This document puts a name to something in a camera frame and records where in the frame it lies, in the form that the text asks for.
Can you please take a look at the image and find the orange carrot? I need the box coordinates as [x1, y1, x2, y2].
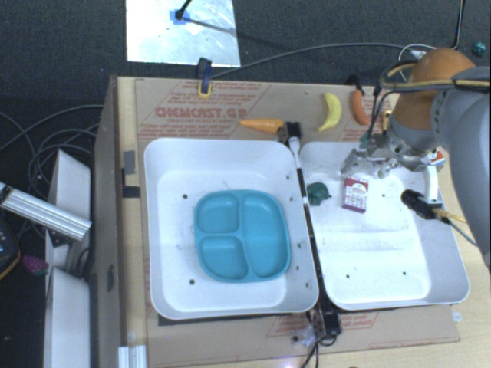
[239, 118, 286, 135]

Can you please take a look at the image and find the orange sausage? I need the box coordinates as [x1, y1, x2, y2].
[351, 89, 371, 127]

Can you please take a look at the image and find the red and white carton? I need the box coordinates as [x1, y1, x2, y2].
[341, 175, 370, 215]

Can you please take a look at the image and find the pink toy strawberry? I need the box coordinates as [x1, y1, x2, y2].
[20, 254, 50, 277]

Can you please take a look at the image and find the brown cardboard board red print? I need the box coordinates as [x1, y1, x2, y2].
[133, 77, 461, 361]

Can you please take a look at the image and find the thin black and white rod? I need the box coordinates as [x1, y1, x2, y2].
[290, 136, 330, 311]

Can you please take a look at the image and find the white plastic tray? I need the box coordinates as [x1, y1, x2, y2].
[143, 137, 321, 320]
[298, 140, 471, 311]

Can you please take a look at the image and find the yellow banana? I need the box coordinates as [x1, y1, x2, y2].
[317, 92, 343, 133]

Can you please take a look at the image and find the green broccoli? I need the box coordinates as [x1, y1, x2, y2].
[306, 182, 332, 207]

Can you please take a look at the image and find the black cylinder on white bracket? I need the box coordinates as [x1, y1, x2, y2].
[400, 163, 444, 220]

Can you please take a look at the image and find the blue divided plate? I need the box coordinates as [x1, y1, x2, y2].
[193, 189, 292, 284]

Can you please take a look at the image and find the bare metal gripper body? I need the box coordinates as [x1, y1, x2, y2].
[358, 133, 433, 172]

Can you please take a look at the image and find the black block with thin wires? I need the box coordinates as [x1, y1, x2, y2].
[313, 305, 343, 340]
[277, 121, 305, 144]

